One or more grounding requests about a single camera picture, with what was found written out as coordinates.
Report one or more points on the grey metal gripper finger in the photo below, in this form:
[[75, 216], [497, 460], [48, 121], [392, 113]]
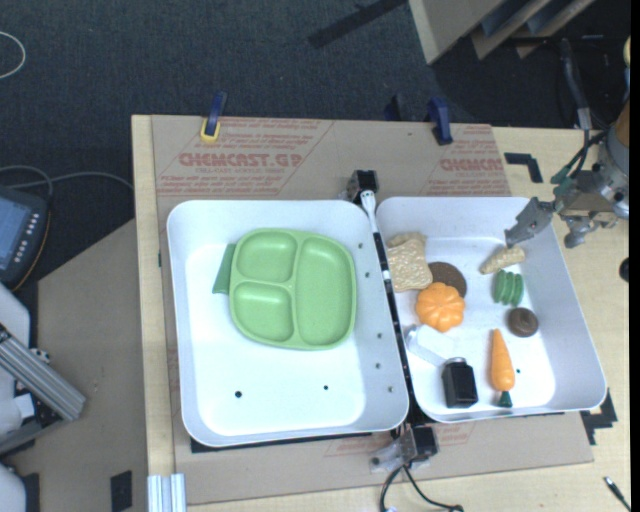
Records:
[[579, 231], [528, 222]]

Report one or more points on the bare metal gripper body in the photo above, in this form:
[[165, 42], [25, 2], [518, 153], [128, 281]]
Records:
[[590, 200]]

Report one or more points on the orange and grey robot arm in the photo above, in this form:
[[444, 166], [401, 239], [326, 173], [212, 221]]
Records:
[[620, 145]]

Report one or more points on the pale yellow corn cob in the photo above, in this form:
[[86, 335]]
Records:
[[502, 259]]

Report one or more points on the green pea pod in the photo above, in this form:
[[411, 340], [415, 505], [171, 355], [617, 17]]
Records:
[[507, 287]]

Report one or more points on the brown round biscuit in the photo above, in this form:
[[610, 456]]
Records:
[[452, 275]]

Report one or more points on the brown doughnut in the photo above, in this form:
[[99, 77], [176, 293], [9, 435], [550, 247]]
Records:
[[522, 322]]

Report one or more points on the white plastic tray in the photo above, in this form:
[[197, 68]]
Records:
[[560, 350], [280, 390]]

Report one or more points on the orange pumpkin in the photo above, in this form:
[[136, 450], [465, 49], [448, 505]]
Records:
[[440, 306]]

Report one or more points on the beige bread slice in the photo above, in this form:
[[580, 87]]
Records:
[[409, 267]]

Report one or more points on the orange carrot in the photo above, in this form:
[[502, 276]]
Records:
[[501, 365]]

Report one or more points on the thin black and white rod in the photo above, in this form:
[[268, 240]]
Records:
[[386, 270]]

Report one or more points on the green divided plate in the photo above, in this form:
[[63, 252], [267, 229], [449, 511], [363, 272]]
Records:
[[320, 290]]

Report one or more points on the brown cardboard board, red print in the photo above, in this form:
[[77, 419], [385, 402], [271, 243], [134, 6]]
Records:
[[300, 150]]

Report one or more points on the black cylinder on white bracket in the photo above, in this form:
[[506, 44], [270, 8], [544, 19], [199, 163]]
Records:
[[624, 270]]

